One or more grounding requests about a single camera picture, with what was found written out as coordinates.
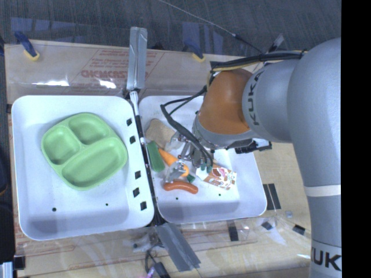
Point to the orange-brown sausage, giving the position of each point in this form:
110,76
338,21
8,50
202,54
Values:
181,187

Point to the orange carrot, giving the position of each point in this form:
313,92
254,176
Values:
167,156

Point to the tan bread slice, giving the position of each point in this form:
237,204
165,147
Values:
159,132

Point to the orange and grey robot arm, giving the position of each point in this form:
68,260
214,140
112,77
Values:
313,103

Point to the white plastic tray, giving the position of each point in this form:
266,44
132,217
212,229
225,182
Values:
203,207
87,213

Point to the brown cardboard board, red print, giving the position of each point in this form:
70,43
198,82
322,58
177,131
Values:
87,65

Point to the green divided plate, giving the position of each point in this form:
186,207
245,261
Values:
87,161

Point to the black cylinder on white bracket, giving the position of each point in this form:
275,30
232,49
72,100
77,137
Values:
255,146

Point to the green rectangular block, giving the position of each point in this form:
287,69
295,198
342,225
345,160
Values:
156,156

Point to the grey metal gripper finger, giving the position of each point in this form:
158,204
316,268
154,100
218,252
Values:
174,172

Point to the white and brown packet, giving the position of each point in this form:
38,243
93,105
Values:
221,178

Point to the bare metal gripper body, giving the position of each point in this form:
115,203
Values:
194,154

